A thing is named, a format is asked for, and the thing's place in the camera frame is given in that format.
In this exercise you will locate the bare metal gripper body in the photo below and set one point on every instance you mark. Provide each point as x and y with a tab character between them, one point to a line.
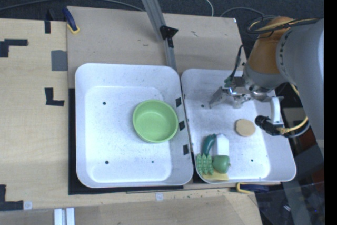
241	89

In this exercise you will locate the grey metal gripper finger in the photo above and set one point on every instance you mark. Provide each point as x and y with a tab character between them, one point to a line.
237	103
219	96

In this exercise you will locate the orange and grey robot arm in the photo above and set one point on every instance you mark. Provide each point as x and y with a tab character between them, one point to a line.
300	60

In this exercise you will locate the tan round biscuit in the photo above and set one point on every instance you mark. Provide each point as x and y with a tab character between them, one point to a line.
245	127

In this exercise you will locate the white carton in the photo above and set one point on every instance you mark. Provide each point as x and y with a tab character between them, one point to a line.
221	145

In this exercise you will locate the dark green cucumber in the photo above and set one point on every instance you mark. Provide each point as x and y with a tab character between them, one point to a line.
207	145

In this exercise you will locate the white plastic tray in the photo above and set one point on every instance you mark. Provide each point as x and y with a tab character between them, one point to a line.
118	139
242	155

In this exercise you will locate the green bell pepper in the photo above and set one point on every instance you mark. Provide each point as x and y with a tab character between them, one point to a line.
221	164

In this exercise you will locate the green pea pods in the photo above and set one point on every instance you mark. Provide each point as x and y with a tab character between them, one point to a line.
204	164

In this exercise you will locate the green bowl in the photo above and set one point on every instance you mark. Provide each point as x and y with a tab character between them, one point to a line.
155	122

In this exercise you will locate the yellow cheese slice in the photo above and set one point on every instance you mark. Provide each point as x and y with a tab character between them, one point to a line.
218	177

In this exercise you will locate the black cylinder on white bracket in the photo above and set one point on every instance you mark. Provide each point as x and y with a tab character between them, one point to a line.
268	123

